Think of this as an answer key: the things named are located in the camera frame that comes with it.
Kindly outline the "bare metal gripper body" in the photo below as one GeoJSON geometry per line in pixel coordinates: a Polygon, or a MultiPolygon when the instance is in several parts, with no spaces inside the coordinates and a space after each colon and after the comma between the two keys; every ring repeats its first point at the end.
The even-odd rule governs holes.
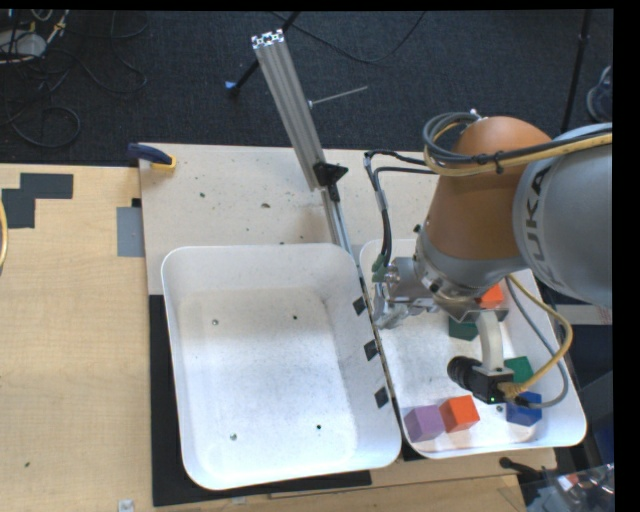
{"type": "Polygon", "coordinates": [[[382,283],[388,307],[406,304],[409,316],[444,312],[455,321],[475,321],[481,313],[480,289],[451,281],[438,273],[429,261],[395,258],[387,267],[382,283]]]}

